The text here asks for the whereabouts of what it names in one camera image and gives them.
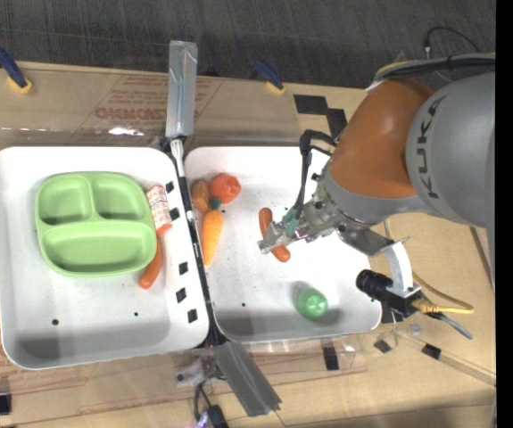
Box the green toy pepper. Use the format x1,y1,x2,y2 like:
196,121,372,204
294,287,330,322

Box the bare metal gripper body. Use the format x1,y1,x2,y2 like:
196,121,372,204
279,197,350,245

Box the orange toy sausage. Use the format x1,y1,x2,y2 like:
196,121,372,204
258,207,292,264
137,222,173,291

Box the orange toy carrot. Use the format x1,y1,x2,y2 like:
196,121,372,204
200,197,226,268

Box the brown toy bread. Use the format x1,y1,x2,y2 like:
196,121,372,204
189,178,211,214

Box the white plastic tray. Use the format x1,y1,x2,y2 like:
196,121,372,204
183,145,384,345
0,145,211,371

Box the black cylinder on white bracket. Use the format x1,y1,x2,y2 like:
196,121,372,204
355,235,423,318

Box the green divided plate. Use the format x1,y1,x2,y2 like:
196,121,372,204
34,171,159,278

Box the white and red carton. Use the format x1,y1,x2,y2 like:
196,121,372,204
145,185,170,227

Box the brown cardboard board red print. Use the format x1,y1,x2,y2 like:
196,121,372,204
0,60,496,428

